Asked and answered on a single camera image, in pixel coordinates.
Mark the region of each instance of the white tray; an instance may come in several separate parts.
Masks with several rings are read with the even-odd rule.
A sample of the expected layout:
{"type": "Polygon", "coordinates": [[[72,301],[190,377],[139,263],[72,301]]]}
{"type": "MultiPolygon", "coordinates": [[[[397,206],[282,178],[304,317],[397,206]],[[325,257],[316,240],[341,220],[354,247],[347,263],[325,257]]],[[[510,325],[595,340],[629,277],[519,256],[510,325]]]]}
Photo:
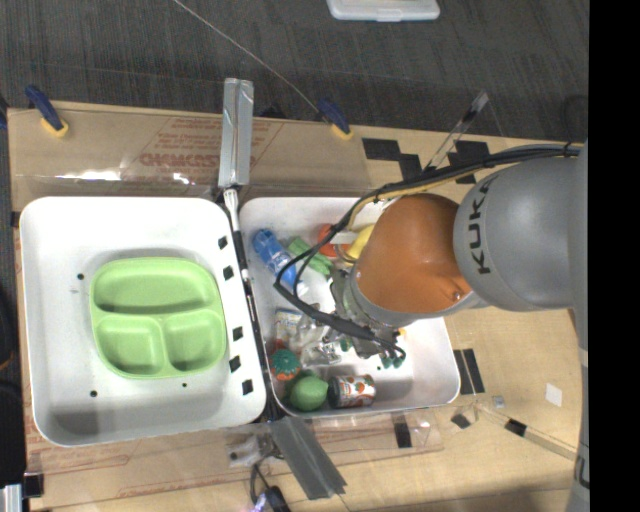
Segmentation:
{"type": "Polygon", "coordinates": [[[43,198],[22,212],[20,233],[33,414],[48,440],[121,441],[241,425],[260,415],[266,389],[231,231],[218,206],[186,198],[43,198]],[[221,238],[228,241],[222,249],[221,238]],[[121,377],[102,363],[91,329],[91,278],[104,263],[134,256],[185,257],[213,273],[229,340],[220,363],[154,380],[121,377]],[[229,279],[226,267],[233,269],[229,279]],[[238,327],[242,337],[232,341],[238,327]],[[241,365],[232,372],[236,356],[241,365]],[[245,394],[248,381],[252,391],[245,394]]]}

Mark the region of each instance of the blue clamp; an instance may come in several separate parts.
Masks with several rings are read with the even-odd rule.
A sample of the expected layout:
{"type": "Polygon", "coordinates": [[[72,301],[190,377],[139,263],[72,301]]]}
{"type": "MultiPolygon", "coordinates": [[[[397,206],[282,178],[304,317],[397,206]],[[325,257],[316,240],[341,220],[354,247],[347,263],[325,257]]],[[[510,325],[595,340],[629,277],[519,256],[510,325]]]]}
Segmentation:
{"type": "Polygon", "coordinates": [[[24,89],[27,98],[42,114],[40,124],[55,137],[64,137],[69,125],[58,116],[56,109],[45,93],[35,85],[27,85],[24,89]]]}
{"type": "Polygon", "coordinates": [[[322,116],[333,125],[332,128],[336,135],[345,140],[353,137],[353,132],[347,122],[347,117],[338,105],[332,103],[327,98],[323,98],[318,101],[317,107],[322,116]]]}

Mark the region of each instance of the gray carpet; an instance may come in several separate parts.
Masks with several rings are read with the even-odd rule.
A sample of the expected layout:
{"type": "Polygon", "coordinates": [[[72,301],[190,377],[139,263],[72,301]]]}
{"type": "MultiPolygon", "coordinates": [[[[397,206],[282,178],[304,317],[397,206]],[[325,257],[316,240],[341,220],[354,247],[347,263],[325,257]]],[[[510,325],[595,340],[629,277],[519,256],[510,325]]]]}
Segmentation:
{"type": "MultiPolygon", "coordinates": [[[[352,124],[449,131],[485,90],[491,108],[472,133],[587,137],[588,0],[440,0],[438,20],[392,24],[335,20],[324,0],[184,2],[312,102],[339,104],[352,124]]],[[[226,77],[254,81],[257,114],[317,119],[289,85],[172,0],[0,3],[0,92],[17,107],[35,84],[53,99],[220,112],[226,77]]],[[[15,315],[5,135],[0,294],[15,315]]],[[[19,381],[16,361],[0,379],[19,381]]],[[[11,403],[0,394],[5,419],[19,416],[11,403]]]]}

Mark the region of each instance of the orange object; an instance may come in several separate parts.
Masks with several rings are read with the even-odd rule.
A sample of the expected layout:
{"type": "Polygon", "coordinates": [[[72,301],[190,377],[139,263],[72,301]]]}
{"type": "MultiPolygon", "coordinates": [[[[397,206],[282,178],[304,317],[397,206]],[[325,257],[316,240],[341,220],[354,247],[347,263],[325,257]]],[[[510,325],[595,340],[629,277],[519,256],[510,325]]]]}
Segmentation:
{"type": "Polygon", "coordinates": [[[442,311],[468,295],[453,252],[457,211],[457,203],[435,194],[389,205],[358,259],[362,294],[380,308],[417,314],[442,311]]]}
{"type": "MultiPolygon", "coordinates": [[[[323,224],[320,226],[320,231],[318,231],[318,242],[320,242],[331,230],[331,224],[323,224]]],[[[349,249],[349,244],[342,244],[342,248],[346,251],[349,249]]],[[[320,254],[327,256],[328,258],[337,258],[336,250],[334,249],[334,244],[331,242],[324,244],[320,247],[320,254]]]]}

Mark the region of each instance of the green toy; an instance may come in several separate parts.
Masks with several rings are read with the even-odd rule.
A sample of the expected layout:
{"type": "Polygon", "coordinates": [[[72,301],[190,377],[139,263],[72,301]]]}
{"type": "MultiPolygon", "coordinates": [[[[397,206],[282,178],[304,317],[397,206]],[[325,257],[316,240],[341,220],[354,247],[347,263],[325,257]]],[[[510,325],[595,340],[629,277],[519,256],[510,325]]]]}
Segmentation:
{"type": "Polygon", "coordinates": [[[300,361],[286,348],[276,350],[269,358],[271,373],[278,380],[291,380],[300,373],[300,361]]]}
{"type": "Polygon", "coordinates": [[[327,399],[329,384],[315,375],[296,380],[291,389],[291,404],[303,412],[315,411],[327,399]]]}

